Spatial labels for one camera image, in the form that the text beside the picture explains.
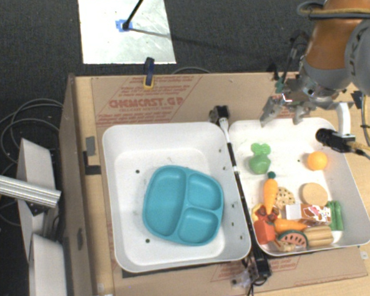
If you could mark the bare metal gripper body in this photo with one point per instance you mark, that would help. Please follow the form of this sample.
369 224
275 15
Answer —
299 93

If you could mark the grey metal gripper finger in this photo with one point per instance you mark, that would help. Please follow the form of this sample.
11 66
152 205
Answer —
270 109
301 112

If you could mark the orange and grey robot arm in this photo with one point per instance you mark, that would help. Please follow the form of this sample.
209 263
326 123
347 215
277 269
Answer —
331 32

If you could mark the white plastic tray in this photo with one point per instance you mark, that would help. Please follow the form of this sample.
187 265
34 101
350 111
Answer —
287 138
128 194

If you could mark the orange ball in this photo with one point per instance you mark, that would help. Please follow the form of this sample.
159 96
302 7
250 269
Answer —
317 160

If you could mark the green toy apple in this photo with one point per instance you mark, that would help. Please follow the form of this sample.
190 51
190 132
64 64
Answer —
260 163

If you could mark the thin black and white rod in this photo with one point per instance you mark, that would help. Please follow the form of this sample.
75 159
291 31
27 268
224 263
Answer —
235 163

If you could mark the round tan bread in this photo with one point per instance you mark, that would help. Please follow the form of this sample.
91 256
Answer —
314 194

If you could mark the orange carrot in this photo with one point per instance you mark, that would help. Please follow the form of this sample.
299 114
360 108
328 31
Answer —
288 224
270 193

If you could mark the chocolate chip biscuit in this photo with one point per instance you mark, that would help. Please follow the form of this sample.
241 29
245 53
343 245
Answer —
286 197

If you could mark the white and brown carton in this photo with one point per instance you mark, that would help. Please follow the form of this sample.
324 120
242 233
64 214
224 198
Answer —
304 213

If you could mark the brown cardboard board red print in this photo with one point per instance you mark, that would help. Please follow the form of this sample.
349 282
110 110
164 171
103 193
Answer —
169 95

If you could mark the slice of pizza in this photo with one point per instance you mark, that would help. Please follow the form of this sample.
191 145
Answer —
260 211

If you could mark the green toy asparagus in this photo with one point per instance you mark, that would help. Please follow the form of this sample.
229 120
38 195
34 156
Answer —
336 216

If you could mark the orange carton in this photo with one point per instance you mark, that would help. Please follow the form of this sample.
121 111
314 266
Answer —
263 232

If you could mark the tan hot dog bun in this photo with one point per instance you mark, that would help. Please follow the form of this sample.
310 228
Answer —
318 235

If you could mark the watermelon slice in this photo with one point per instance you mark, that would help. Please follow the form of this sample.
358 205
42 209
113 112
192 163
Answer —
294 238

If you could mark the blue divided plate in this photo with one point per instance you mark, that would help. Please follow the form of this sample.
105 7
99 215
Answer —
179 204

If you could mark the pale tan biscuit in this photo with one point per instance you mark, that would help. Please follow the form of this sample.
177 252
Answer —
284 247

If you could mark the black cylinder on white bracket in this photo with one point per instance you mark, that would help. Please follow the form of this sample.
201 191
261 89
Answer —
331 138

